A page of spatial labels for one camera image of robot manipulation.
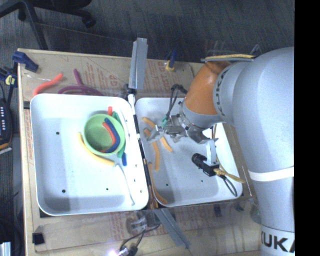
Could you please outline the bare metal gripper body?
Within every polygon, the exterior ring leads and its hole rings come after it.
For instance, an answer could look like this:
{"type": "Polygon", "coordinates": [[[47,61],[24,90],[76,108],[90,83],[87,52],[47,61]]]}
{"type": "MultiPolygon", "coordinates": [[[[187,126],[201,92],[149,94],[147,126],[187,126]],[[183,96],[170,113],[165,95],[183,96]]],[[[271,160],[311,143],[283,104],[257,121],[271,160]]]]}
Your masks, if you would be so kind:
{"type": "Polygon", "coordinates": [[[178,143],[182,138],[203,143],[203,128],[192,123],[184,114],[170,115],[162,120],[161,127],[174,143],[178,143]]]}

